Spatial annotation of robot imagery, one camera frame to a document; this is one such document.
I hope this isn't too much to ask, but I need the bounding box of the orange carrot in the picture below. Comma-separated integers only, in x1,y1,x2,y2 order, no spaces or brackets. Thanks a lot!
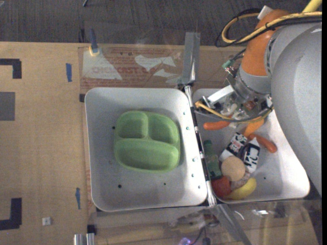
243,118,265,138

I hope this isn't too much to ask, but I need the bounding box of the green bottle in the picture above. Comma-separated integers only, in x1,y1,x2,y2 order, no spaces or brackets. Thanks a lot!
203,139,223,181

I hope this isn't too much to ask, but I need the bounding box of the white plastic tray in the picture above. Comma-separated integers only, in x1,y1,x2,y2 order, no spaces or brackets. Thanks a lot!
192,88,311,205
84,87,208,212

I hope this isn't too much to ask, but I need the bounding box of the white and black carton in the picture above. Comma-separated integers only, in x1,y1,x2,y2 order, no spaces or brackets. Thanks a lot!
241,137,261,174
219,132,248,162

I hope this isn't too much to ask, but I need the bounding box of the green divided plate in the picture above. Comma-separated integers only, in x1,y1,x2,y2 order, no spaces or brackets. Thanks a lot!
113,110,181,174

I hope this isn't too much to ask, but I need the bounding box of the yellow banana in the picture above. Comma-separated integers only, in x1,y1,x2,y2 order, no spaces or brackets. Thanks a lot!
225,177,257,201

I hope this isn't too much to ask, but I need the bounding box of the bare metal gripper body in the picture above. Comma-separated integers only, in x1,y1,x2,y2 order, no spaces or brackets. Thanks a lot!
225,71,272,121

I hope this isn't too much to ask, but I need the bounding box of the tan round biscuit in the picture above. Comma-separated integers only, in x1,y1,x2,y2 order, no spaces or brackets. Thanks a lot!
220,155,246,182

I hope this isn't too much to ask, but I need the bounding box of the orange sausage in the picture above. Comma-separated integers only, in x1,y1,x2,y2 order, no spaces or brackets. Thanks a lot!
248,133,278,154
203,120,231,131

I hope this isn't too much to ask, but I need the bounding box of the red tomato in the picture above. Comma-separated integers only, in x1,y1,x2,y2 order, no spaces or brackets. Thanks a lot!
211,176,232,199

